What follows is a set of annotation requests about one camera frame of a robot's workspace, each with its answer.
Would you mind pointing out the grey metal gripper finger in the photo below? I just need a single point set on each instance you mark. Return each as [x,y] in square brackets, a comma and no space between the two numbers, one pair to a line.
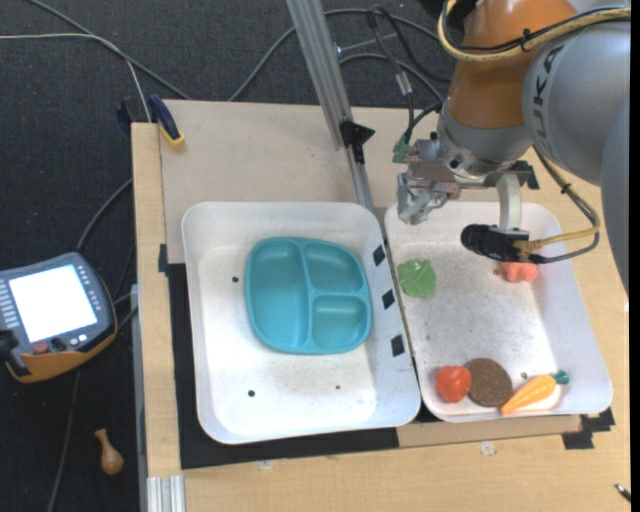
[411,200]
[434,202]

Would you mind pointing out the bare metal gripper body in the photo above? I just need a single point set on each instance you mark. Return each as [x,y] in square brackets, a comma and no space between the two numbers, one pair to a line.
[450,172]

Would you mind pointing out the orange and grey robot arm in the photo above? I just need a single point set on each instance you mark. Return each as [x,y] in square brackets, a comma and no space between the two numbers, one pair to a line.
[570,100]

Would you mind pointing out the green lettuce leaf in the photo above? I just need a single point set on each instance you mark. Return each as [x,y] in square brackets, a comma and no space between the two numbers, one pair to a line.
[417,280]

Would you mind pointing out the pink toy food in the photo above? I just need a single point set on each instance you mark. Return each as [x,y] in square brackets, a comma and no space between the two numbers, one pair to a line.
[520,272]

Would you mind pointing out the white plastic tray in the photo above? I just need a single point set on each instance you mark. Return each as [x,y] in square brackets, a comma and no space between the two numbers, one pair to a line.
[300,395]
[480,320]

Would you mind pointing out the blue divided plate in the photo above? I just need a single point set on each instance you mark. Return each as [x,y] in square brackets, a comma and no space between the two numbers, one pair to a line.
[280,300]

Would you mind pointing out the flat brown board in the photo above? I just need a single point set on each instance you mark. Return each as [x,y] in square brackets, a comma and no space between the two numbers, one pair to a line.
[250,160]

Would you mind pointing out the brown round biscuit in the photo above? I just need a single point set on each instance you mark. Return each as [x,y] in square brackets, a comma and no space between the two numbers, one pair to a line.
[490,382]

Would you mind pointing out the orange carrot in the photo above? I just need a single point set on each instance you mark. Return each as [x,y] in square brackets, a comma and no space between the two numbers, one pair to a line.
[530,392]

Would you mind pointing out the brown toy drumstick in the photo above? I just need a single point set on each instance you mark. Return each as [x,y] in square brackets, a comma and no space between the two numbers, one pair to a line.
[111,457]

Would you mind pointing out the black cylinder on white bracket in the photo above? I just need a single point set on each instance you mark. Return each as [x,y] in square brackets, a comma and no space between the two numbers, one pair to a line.
[492,240]

